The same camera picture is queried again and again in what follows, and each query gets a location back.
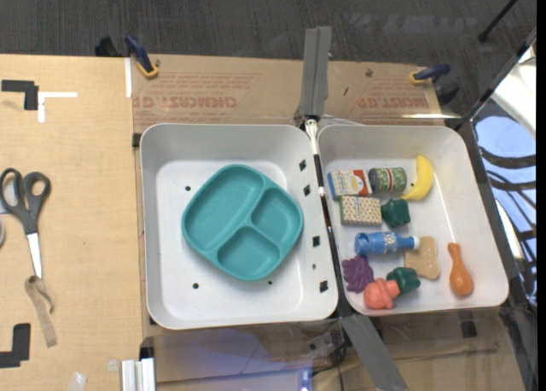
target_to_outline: scissors blade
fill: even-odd
[[[31,249],[32,266],[34,267],[34,273],[42,278],[42,259],[40,258],[40,241],[38,239],[38,233],[31,233],[26,235],[28,239],[28,245]]]

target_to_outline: toy chicken leg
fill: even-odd
[[[450,242],[447,249],[453,259],[450,274],[451,290],[462,297],[470,295],[474,289],[474,282],[466,266],[462,263],[461,246],[456,242]]]

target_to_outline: teal divided plate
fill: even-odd
[[[246,165],[220,169],[197,191],[182,216],[188,244],[240,280],[271,274],[298,241],[304,218],[298,203]]]

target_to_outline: toy water bottle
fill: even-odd
[[[376,233],[358,233],[355,237],[355,253],[366,254],[393,254],[407,248],[417,250],[420,241],[417,236],[404,237],[391,231]]]

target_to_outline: yellow banana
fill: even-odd
[[[433,187],[434,169],[433,164],[424,155],[417,155],[417,180],[413,187],[401,198],[405,200],[420,200]]]

